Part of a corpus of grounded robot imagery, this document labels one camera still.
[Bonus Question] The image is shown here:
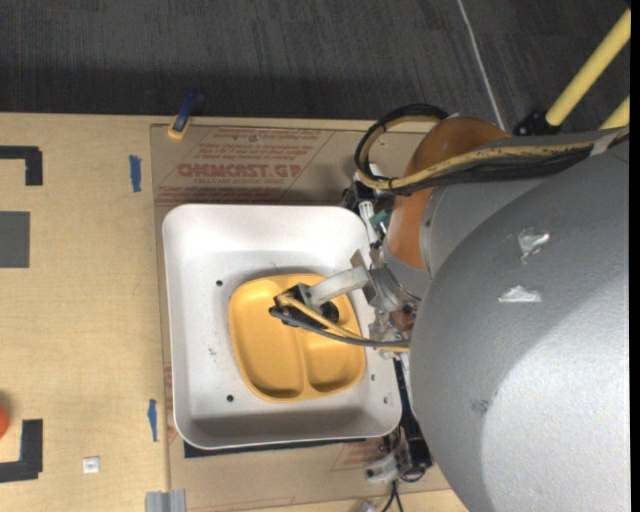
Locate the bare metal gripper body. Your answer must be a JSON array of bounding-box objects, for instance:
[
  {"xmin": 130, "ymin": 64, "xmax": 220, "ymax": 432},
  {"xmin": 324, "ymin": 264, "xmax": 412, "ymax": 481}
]
[{"xmin": 366, "ymin": 265, "xmax": 422, "ymax": 334}]

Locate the yellow divided plate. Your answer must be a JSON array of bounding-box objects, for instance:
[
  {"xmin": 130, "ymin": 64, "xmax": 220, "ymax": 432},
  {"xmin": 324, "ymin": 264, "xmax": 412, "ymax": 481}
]
[{"xmin": 227, "ymin": 273, "xmax": 368, "ymax": 404}]

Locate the white plastic tray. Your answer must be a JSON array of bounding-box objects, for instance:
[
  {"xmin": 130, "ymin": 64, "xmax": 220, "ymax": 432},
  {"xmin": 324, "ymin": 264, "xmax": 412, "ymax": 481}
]
[{"xmin": 161, "ymin": 203, "xmax": 404, "ymax": 451}]

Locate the brown cardboard board red print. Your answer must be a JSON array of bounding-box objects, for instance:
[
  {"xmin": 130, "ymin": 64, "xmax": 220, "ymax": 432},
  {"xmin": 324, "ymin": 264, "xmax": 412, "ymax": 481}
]
[{"xmin": 149, "ymin": 122, "xmax": 454, "ymax": 512}]

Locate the black cylinder on white bracket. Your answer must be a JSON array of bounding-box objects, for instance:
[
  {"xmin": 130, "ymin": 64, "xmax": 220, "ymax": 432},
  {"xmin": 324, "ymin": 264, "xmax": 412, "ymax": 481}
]
[{"xmin": 269, "ymin": 266, "xmax": 372, "ymax": 331}]

